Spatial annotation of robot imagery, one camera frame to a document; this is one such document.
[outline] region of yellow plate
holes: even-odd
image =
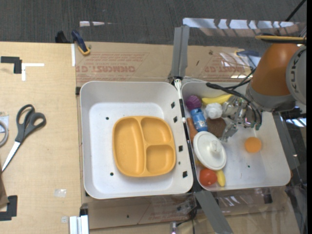
[[[118,169],[127,176],[163,175],[176,164],[170,126],[157,117],[119,119],[113,128],[113,152]]]

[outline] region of orange ball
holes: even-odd
[[[245,148],[249,153],[257,153],[261,150],[262,142],[256,137],[249,137],[245,141]]]

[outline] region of wooden table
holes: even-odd
[[[7,195],[18,196],[17,216],[0,222],[1,234],[66,234],[63,217],[79,216],[81,207],[80,160],[76,70],[72,45],[56,43],[0,42],[0,56],[19,57],[23,63],[44,63],[27,67],[26,81],[13,73],[13,64],[0,63],[0,111],[9,114],[9,138],[0,149],[4,163],[17,134],[16,114],[33,104],[45,114],[47,124],[31,134],[8,165],[2,179]],[[65,189],[60,197],[56,190]],[[227,216],[236,233],[299,233],[288,200],[282,211]],[[196,220],[199,233],[210,233],[205,219]],[[185,223],[181,233],[192,233]],[[169,223],[92,230],[91,233],[162,234]]]

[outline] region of banana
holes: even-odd
[[[208,104],[211,104],[211,103],[219,103],[219,104],[222,105],[231,96],[233,96],[233,95],[226,94],[226,95],[221,95],[221,96],[214,97],[214,98],[207,98],[207,97],[205,97],[205,98],[202,98],[202,102],[203,102],[204,106],[207,106]]]
[[[217,181],[220,186],[224,187],[225,186],[225,176],[222,170],[215,171]]]

